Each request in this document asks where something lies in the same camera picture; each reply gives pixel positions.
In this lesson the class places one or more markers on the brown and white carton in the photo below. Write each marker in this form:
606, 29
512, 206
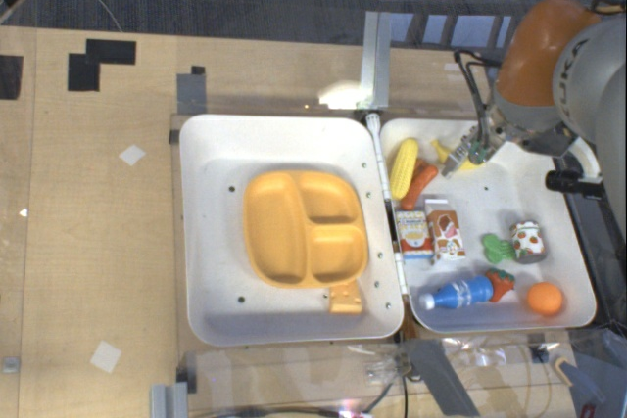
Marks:
446, 232

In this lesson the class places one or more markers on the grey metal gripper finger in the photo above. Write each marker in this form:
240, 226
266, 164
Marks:
455, 160

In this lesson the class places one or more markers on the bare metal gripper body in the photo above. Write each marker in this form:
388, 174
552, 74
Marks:
482, 139

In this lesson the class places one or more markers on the orange ball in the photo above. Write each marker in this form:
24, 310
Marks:
545, 298

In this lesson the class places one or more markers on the orange divided plate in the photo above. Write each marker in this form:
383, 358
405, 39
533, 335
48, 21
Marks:
274, 230

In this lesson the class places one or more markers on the red strawberry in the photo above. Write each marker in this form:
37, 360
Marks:
502, 284

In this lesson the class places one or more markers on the white plastic tray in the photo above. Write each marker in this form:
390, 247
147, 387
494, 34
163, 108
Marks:
215, 210
495, 205

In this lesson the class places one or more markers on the black cylinder on white bracket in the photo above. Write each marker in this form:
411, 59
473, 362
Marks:
563, 181

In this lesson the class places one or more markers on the green broccoli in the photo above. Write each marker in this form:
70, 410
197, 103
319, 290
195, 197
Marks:
497, 248

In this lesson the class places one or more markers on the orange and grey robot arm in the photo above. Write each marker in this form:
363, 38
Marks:
539, 59

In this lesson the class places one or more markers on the white can with strawberry print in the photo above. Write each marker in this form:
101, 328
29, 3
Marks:
528, 241

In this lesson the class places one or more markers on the yellow banana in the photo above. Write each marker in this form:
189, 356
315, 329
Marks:
442, 152

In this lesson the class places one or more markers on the yellow and red carton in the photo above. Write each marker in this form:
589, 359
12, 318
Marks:
414, 235

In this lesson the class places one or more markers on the orange sausage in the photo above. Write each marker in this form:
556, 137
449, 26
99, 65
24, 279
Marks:
419, 188

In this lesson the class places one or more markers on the blue bottle with white cap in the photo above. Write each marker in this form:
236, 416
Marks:
463, 292

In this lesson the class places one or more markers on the yellow corn cob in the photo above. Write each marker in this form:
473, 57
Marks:
404, 169

